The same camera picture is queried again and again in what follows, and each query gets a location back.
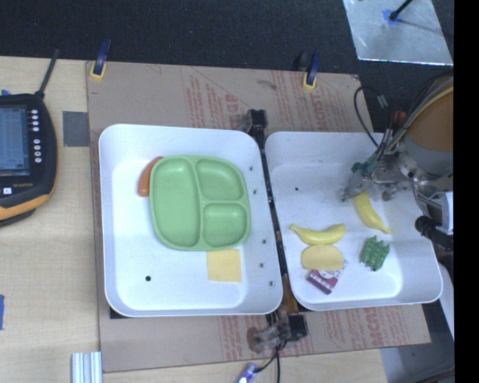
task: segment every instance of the black surface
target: black surface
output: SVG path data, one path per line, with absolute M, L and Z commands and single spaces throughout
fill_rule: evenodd
M 454 0 L 432 0 L 451 57 Z M 0 0 L 0 55 L 290 69 L 319 53 L 319 72 L 358 74 L 405 108 L 424 81 L 451 67 L 360 61 L 342 0 Z M 366 93 L 374 129 L 386 117 Z

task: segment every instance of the green plate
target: green plate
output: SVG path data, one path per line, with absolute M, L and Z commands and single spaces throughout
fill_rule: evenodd
M 171 248 L 224 250 L 250 231 L 245 179 L 223 159 L 164 157 L 152 168 L 149 202 L 156 235 Z

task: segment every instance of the table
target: table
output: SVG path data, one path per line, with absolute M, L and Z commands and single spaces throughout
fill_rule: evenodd
M 34 93 L 49 59 L 0 57 L 0 91 Z M 87 112 L 85 61 L 58 60 L 45 103 L 58 134 L 53 198 L 32 216 L 0 229 L 0 382 L 68 382 L 72 353 L 100 349 L 87 147 L 64 147 L 63 112 Z M 281 359 L 281 381 L 386 381 L 378 349 Z M 105 373 L 104 382 L 234 381 L 245 362 Z M 273 365 L 255 379 L 275 381 Z

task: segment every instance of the cardboard sheet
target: cardboard sheet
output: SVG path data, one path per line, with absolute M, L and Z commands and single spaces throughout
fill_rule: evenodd
M 109 62 L 95 81 L 86 67 L 97 296 L 105 372 L 267 358 L 247 343 L 247 331 L 267 327 L 264 316 L 123 318 L 104 293 L 100 176 L 97 141 L 118 123 L 236 129 L 249 109 L 265 109 L 266 134 L 278 131 L 361 132 L 353 95 L 354 75 L 319 73 L 314 91 L 303 73 Z M 360 115 L 371 126 L 365 101 Z M 420 305 L 306 312 L 309 334 L 281 356 L 342 352 L 428 343 Z

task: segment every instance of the yellow banana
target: yellow banana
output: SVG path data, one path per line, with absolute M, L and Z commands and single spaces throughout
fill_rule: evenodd
M 370 228 L 381 230 L 385 234 L 390 234 L 390 229 L 385 226 L 378 213 L 373 209 L 369 200 L 369 192 L 364 190 L 353 198 L 355 209 L 360 219 Z
M 323 231 L 301 228 L 294 224 L 290 225 L 289 228 L 293 230 L 305 244 L 311 246 L 337 243 L 346 232 L 346 226 L 344 224 L 335 224 Z

